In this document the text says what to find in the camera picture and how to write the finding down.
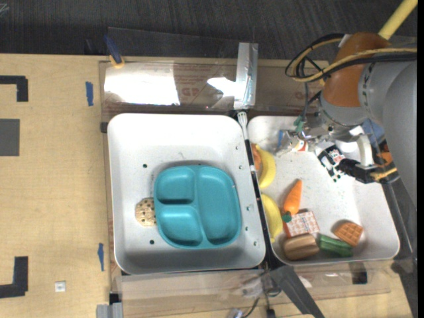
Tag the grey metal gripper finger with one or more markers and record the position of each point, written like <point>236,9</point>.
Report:
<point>300,136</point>
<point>284,140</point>

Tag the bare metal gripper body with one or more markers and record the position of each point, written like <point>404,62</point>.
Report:
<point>318,132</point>

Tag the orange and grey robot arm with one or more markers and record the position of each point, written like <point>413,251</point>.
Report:
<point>384,88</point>

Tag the orange and white packet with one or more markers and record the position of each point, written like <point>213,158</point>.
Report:
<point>300,146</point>

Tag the black and white carton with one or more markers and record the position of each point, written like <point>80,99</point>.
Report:
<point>331,159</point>

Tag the yellow banana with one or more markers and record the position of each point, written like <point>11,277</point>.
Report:
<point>269,167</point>
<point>273,215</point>

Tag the orange toy food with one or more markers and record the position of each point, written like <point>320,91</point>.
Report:
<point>255,157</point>

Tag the orange carrot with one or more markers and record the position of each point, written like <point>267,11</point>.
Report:
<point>294,197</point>

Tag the white plastic tray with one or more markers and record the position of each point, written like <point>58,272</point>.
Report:
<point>132,151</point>
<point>331,197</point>

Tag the orange and white carton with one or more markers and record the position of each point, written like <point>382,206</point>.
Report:
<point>303,224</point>

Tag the teal divided plate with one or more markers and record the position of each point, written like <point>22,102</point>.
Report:
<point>212,204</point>

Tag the orange waffle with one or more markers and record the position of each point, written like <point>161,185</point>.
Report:
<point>348,232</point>

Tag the brown bread loaf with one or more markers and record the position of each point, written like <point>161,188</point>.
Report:
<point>299,246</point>

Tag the green toy vegetable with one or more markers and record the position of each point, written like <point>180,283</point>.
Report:
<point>334,246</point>

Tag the tan chocolate chip biscuit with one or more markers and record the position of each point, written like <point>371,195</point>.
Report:
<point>144,212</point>

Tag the small white square block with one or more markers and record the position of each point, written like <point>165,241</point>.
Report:
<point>60,286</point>

